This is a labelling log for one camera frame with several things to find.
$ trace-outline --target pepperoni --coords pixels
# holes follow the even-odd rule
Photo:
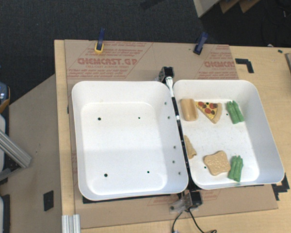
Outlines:
[[[207,114],[210,114],[210,113],[211,113],[211,109],[206,108],[206,109],[205,109],[205,112],[206,112]]]
[[[211,109],[215,109],[215,108],[218,108],[218,104],[217,104],[217,103],[211,103],[211,104],[209,105],[209,107],[210,107]]]

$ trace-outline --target wooden table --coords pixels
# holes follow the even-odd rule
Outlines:
[[[59,155],[61,174],[62,215],[75,214],[72,181],[69,118],[67,114],[67,84],[65,78],[65,42],[55,40],[55,69],[59,130]],[[285,53],[268,47],[230,47],[233,58],[251,61],[254,73],[248,73],[245,65],[236,65],[239,78],[253,83],[259,91],[267,119],[273,133],[290,190],[279,195],[277,210],[258,211],[223,216],[199,217],[197,223],[205,231],[216,229],[219,233],[230,232],[290,232],[291,233],[291,73]],[[168,233],[172,221],[139,223],[82,230],[82,233]],[[177,229],[197,232],[192,219],[177,221]]]

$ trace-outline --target blue clamp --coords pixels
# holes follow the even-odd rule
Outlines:
[[[102,53],[103,51],[103,37],[105,36],[105,29],[101,28],[98,36],[98,41],[95,44],[95,52]]]
[[[208,34],[205,32],[203,32],[200,35],[198,42],[197,42],[197,45],[194,48],[194,51],[193,51],[194,53],[200,55],[200,53],[202,52],[202,49],[203,49],[203,45],[206,42],[207,38],[208,38]]]

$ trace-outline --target black floor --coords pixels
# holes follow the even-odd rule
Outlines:
[[[54,39],[291,47],[291,0],[261,0],[246,13],[219,4],[198,18],[193,0],[0,0],[0,81],[14,102],[54,74]]]

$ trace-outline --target yellow clamp pad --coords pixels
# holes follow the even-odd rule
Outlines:
[[[103,43],[102,43],[102,45],[101,45],[101,50],[98,50],[98,49],[97,49],[97,44],[98,44],[98,42],[96,42],[96,44],[95,44],[95,52],[96,52],[96,53],[102,53],[102,51],[103,51]]]

